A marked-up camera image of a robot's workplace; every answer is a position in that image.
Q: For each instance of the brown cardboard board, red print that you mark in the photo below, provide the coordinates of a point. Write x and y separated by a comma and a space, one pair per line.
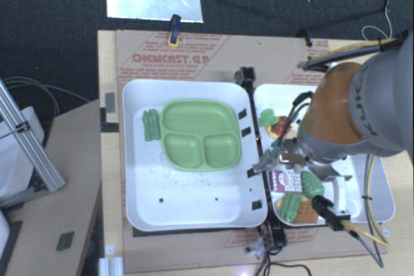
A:
210, 55

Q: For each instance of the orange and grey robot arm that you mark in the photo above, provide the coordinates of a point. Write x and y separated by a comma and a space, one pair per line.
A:
381, 100

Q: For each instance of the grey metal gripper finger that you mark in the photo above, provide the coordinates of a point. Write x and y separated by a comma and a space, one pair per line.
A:
265, 163

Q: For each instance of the yellow and red pizza slice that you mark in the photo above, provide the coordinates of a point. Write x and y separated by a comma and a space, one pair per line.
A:
277, 130

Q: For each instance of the green divided plate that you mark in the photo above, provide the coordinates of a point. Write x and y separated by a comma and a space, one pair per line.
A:
197, 132

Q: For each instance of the thin black rod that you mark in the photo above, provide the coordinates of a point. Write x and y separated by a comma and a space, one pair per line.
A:
255, 119

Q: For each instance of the green asparagus bunch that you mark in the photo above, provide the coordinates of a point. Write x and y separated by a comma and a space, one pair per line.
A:
291, 207
151, 126

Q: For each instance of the black cylinder on white bracket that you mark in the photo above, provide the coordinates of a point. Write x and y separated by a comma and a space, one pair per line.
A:
339, 190

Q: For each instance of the white plastic tray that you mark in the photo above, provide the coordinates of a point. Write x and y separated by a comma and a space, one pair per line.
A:
359, 190
194, 197

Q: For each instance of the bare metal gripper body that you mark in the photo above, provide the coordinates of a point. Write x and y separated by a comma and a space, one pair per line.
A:
291, 155

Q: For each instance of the green broccoli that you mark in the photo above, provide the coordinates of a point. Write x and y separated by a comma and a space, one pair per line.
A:
266, 117

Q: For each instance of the pink and white carton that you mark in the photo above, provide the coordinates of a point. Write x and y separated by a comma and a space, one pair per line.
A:
284, 181

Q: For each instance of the brown waffle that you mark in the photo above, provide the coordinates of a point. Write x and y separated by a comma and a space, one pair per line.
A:
305, 214

